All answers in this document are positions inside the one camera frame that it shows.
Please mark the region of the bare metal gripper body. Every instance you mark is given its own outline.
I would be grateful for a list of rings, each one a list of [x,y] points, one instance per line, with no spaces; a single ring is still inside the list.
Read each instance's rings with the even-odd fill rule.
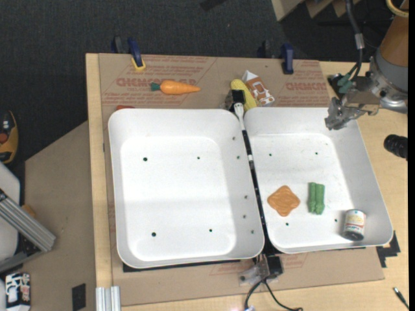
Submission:
[[[380,109],[408,113],[408,94],[383,77],[358,76],[340,87],[341,103],[355,114],[375,115]]]

